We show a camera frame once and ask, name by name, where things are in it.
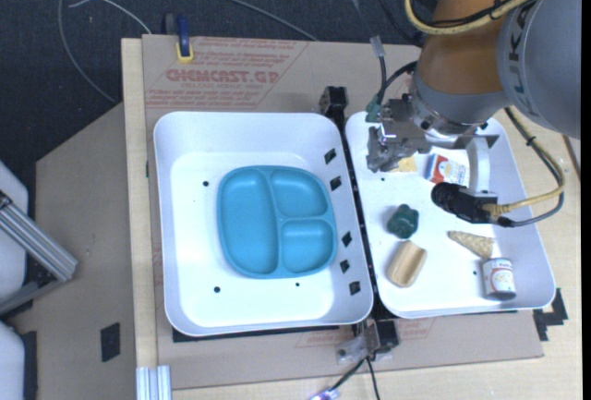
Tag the yellow biscuit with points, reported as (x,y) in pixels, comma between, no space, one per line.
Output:
(408,165)

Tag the tan bread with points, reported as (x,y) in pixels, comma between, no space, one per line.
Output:
(406,264)

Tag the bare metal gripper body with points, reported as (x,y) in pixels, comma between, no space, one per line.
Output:
(404,125)

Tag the black cylinder on white bracket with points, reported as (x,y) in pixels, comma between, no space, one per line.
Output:
(461,202)

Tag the yellow pizza slice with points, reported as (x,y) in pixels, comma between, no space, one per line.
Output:
(475,243)

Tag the brown cardboard board, red print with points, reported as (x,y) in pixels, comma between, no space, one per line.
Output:
(240,75)

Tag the orange and white carton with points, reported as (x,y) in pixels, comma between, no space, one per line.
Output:
(445,169)

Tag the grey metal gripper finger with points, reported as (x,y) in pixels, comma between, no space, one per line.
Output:
(375,153)
(394,158)

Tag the small white can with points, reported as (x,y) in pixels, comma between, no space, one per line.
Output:
(498,280)

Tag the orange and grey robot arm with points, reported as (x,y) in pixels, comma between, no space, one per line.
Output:
(466,61)

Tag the green broccoli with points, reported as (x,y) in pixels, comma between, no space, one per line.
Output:
(402,222)

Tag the white plastic tray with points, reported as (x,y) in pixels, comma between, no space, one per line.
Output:
(443,292)
(258,306)

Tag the blue divided plate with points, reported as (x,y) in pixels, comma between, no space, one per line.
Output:
(249,222)

